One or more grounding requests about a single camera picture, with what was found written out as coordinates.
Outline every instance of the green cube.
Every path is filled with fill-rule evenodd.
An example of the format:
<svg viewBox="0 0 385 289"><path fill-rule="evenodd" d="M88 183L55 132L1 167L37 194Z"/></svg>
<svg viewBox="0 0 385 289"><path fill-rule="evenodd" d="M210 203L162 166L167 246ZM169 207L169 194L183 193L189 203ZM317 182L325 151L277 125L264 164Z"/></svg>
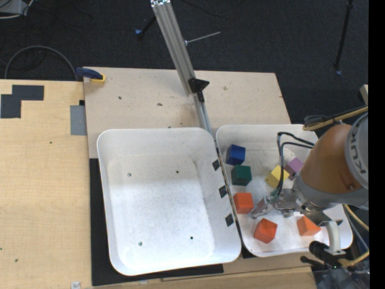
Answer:
<svg viewBox="0 0 385 289"><path fill-rule="evenodd" d="M246 186L251 181L250 166L235 165L231 170L231 180L233 185Z"/></svg>

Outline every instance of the block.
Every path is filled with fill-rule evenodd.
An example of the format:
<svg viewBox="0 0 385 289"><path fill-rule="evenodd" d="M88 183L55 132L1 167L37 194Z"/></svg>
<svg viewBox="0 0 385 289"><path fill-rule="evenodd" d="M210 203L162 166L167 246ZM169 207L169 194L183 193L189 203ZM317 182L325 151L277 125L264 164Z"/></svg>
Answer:
<svg viewBox="0 0 385 289"><path fill-rule="evenodd" d="M321 231L321 227L318 227L305 215L297 220L297 226L300 232L300 236L302 237L308 235L315 235L317 232Z"/></svg>
<svg viewBox="0 0 385 289"><path fill-rule="evenodd" d="M256 226L253 237L266 244L270 243L275 237L278 224L262 219Z"/></svg>
<svg viewBox="0 0 385 289"><path fill-rule="evenodd" d="M283 169L283 180L286 180L289 177L289 173ZM277 165L272 172L265 178L265 181L269 183L272 187L276 188L279 183L279 178L281 177L281 166Z"/></svg>
<svg viewBox="0 0 385 289"><path fill-rule="evenodd" d="M233 185L246 186L251 181L250 166L235 165L231 170L231 180Z"/></svg>
<svg viewBox="0 0 385 289"><path fill-rule="evenodd" d="M226 151L226 164L241 165L245 161L246 148L232 144Z"/></svg>
<svg viewBox="0 0 385 289"><path fill-rule="evenodd" d="M293 158L290 162L288 162L285 166L285 170L289 173L289 179L293 181L295 177L300 172L303 163L298 157Z"/></svg>
<svg viewBox="0 0 385 289"><path fill-rule="evenodd" d="M251 193L237 193L234 195L233 200L238 214L247 214L254 208Z"/></svg>

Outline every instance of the black stand leg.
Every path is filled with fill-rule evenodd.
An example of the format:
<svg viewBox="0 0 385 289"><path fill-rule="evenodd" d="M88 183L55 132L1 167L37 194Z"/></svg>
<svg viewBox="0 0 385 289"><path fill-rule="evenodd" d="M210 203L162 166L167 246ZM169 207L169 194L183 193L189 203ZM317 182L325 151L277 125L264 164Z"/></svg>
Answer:
<svg viewBox="0 0 385 289"><path fill-rule="evenodd" d="M148 24L143 28L143 30L136 30L136 34L137 36L142 39L144 37L144 33L146 33L146 31L151 27L151 25L154 23L156 17L153 16L150 21L148 22Z"/></svg>
<svg viewBox="0 0 385 289"><path fill-rule="evenodd" d="M340 61L341 55L342 55L343 43L345 42L345 36L346 36L346 33L347 33L348 22L349 22L349 17L350 17L350 11L351 11L352 8L353 8L353 0L348 0L348 4L346 6L345 21L343 23L343 30L342 30L341 41L339 43L337 59L336 59L336 62L334 63L334 68L337 70L337 74L339 74L339 75L341 73L340 68L339 68L339 61Z"/></svg>

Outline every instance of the orange cube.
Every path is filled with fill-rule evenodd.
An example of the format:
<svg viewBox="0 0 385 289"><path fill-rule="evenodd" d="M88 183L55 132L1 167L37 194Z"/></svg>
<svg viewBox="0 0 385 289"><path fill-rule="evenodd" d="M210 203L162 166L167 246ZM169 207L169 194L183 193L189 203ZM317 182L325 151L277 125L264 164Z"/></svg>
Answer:
<svg viewBox="0 0 385 289"><path fill-rule="evenodd" d="M254 208L251 193L237 193L233 199L236 212L239 214L247 214Z"/></svg>
<svg viewBox="0 0 385 289"><path fill-rule="evenodd" d="M321 227L318 227L305 215L297 220L298 230L300 231L300 236L305 235L315 235L321 230Z"/></svg>
<svg viewBox="0 0 385 289"><path fill-rule="evenodd" d="M278 224L262 219L255 228L254 238L268 244L276 237L277 227Z"/></svg>

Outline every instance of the yellow cube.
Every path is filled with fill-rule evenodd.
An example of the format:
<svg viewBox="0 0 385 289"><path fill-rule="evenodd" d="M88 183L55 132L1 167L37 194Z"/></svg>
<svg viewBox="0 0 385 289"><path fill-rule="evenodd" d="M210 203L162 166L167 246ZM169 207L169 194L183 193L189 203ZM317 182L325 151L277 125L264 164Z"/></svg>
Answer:
<svg viewBox="0 0 385 289"><path fill-rule="evenodd" d="M289 177L289 173L283 169L283 180L286 180ZM277 165L272 172L265 178L265 181L269 183L272 187L276 188L279 183L279 178L281 177L281 166Z"/></svg>

